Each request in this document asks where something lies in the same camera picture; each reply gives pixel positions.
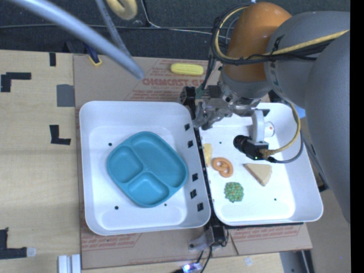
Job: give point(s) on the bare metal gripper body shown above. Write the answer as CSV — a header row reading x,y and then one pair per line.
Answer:
x,y
220,108

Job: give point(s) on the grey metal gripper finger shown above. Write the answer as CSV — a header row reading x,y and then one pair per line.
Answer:
x,y
210,123
198,119

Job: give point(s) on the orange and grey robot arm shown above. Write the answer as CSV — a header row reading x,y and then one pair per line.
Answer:
x,y
327,95

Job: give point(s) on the yellow cheese wedge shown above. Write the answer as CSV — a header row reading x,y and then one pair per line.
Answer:
x,y
208,153

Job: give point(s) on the yellow corn cob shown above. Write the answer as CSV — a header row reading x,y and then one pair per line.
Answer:
x,y
187,69

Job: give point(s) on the orange pretzel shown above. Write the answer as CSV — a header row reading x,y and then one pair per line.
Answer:
x,y
224,173

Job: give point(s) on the tan triangular bread slice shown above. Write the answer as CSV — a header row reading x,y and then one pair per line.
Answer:
x,y
261,172

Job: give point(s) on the blue divided plate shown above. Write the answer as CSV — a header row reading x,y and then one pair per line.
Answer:
x,y
148,169

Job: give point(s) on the green peas cluster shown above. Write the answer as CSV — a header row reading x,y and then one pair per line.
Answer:
x,y
234,192

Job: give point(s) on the brown cardboard board red print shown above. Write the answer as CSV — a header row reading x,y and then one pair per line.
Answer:
x,y
119,78

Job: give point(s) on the white plastic tray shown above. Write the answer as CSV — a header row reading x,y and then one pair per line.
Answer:
x,y
290,198
99,181

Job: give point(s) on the black cylinder on white bracket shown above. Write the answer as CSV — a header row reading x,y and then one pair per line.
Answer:
x,y
251,148

